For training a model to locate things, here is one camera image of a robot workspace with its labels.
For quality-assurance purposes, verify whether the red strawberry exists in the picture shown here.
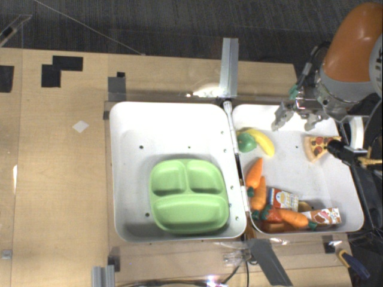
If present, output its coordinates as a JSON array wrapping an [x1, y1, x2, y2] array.
[[259, 204, 284, 224]]

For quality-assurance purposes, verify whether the white and orange carton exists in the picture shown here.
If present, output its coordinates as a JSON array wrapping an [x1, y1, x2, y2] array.
[[266, 187, 300, 213]]

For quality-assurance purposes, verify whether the white plastic tray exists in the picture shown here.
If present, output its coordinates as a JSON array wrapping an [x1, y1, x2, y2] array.
[[232, 103, 366, 236], [108, 100, 248, 244]]

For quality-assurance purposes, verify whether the orange brown bread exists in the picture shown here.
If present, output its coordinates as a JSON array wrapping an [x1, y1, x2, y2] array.
[[261, 222, 294, 234]]

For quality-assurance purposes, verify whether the pink and brown carton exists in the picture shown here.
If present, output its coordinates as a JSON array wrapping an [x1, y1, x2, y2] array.
[[300, 207, 343, 228]]

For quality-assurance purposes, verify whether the green divided plate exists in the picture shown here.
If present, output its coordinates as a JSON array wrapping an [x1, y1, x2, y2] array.
[[148, 158, 231, 236]]

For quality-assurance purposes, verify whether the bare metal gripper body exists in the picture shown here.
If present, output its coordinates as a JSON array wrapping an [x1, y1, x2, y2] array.
[[294, 83, 336, 121]]

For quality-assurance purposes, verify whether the pizza slice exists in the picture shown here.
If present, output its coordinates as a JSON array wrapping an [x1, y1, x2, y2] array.
[[304, 135, 342, 164]]

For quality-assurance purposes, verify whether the green pepper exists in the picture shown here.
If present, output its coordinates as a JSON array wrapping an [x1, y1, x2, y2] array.
[[236, 132, 259, 154]]

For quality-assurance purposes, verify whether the yellow banana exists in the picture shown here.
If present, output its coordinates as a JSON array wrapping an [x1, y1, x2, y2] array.
[[242, 127, 276, 158]]

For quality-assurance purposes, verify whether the orange carrot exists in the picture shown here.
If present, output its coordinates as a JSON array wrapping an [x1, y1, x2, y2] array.
[[250, 175, 268, 221], [245, 157, 264, 198], [274, 208, 318, 231]]

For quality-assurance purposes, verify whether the black cylinder on white bracket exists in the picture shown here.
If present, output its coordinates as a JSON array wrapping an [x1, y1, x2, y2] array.
[[327, 115, 369, 167]]

